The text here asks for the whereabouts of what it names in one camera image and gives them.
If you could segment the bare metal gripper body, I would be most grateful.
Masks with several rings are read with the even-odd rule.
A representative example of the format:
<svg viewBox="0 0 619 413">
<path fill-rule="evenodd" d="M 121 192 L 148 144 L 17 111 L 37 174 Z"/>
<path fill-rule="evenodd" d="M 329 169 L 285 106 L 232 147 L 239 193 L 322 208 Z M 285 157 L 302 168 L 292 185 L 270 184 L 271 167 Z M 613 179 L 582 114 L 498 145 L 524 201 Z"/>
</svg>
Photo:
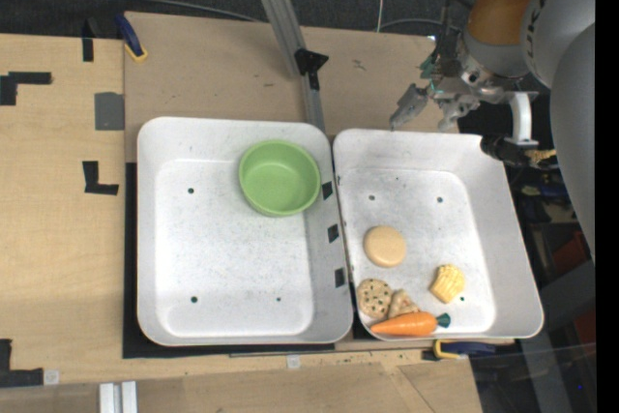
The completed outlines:
<svg viewBox="0 0 619 413">
<path fill-rule="evenodd" d="M 480 103 L 502 103 L 518 86 L 518 77 L 506 77 L 459 61 L 437 61 L 430 76 L 429 96 L 442 108 L 475 109 Z"/>
</svg>

